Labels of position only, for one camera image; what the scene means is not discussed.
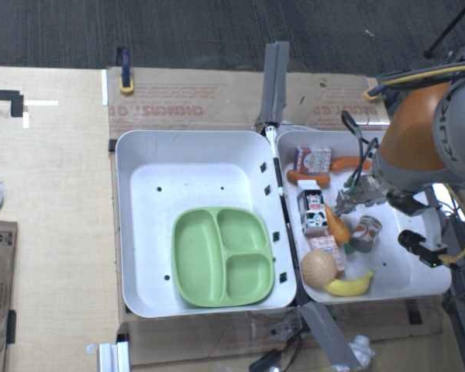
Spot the white and orange can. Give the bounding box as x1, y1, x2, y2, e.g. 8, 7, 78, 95
350, 215, 384, 254

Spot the green divided plate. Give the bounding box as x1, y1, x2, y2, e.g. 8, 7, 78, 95
171, 206, 276, 308

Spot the orange and white packet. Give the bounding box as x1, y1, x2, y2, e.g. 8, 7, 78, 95
308, 235, 347, 278

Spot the white crumpled paper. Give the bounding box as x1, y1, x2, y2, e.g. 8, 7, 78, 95
347, 334, 377, 368

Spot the yellow banana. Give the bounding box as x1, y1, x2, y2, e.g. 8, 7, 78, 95
323, 270, 375, 298

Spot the beige ball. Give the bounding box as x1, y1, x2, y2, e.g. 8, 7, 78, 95
299, 249, 339, 290

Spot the white plastic tray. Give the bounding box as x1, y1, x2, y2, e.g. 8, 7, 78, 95
115, 129, 298, 319
275, 129, 453, 305

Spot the orange carrot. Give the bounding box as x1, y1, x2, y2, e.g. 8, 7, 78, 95
323, 203, 356, 256

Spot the orange sausage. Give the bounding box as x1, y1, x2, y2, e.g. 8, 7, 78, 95
329, 156, 373, 173
285, 169, 332, 188

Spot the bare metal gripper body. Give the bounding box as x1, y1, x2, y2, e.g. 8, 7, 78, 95
346, 174, 389, 208

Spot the pink and white carton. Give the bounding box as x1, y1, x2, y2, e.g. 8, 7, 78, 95
293, 146, 333, 176

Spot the brown cardboard board red print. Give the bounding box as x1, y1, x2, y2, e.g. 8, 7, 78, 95
106, 66, 443, 366

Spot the black cylinder on white bracket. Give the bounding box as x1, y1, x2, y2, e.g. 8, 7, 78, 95
397, 187, 450, 269

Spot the white cow print carton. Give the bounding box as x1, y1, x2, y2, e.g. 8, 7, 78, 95
296, 179, 330, 237

